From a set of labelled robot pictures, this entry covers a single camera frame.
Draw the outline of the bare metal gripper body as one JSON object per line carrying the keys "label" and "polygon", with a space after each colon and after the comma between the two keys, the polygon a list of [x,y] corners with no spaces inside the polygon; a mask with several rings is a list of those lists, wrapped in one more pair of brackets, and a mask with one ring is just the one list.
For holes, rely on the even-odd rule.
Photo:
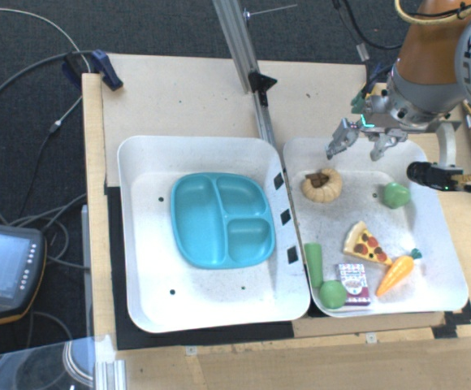
{"label": "bare metal gripper body", "polygon": [[422,110],[398,93],[390,91],[370,94],[365,99],[360,115],[362,128],[378,133],[426,132],[441,119],[440,114]]}

